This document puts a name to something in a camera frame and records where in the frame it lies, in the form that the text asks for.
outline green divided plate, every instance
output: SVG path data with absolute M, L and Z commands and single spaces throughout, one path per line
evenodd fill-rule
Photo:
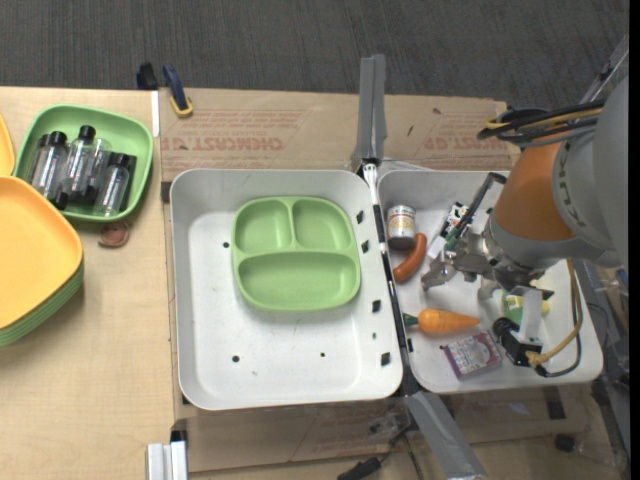
M 120 213 L 108 217 L 94 215 L 88 205 L 69 203 L 61 210 L 65 217 L 83 221 L 112 222 L 128 216 L 138 205 L 151 171 L 153 160 L 153 137 L 141 122 L 130 117 L 82 105 L 54 105 L 44 109 L 34 119 L 22 141 L 14 175 L 25 179 L 38 139 L 44 134 L 61 131 L 71 143 L 82 125 L 96 129 L 96 138 L 105 139 L 114 152 L 126 153 L 136 158 L 135 168 L 129 180 L 128 203 Z
M 231 243 L 236 281 L 257 308 L 330 309 L 349 302 L 360 288 L 351 223 L 327 199 L 249 201 L 235 215 Z

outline brown sausage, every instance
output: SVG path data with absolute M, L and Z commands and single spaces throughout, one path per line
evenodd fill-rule
M 424 255 L 427 252 L 427 236 L 424 233 L 416 233 L 416 244 L 400 265 L 393 269 L 393 278 L 402 283 L 409 279 L 422 265 Z

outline gray carpet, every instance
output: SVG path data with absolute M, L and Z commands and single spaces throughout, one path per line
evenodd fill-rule
M 135 89 L 165 62 L 185 87 L 576 103 L 629 33 L 630 0 L 0 0 L 0 84 Z

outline blue and yellow clamp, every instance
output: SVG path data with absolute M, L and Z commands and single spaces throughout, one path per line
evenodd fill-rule
M 162 73 L 167 81 L 167 85 L 171 89 L 171 106 L 179 117 L 187 117 L 193 113 L 193 105 L 191 100 L 185 95 L 182 88 L 182 82 L 175 68 L 171 64 L 163 64 Z

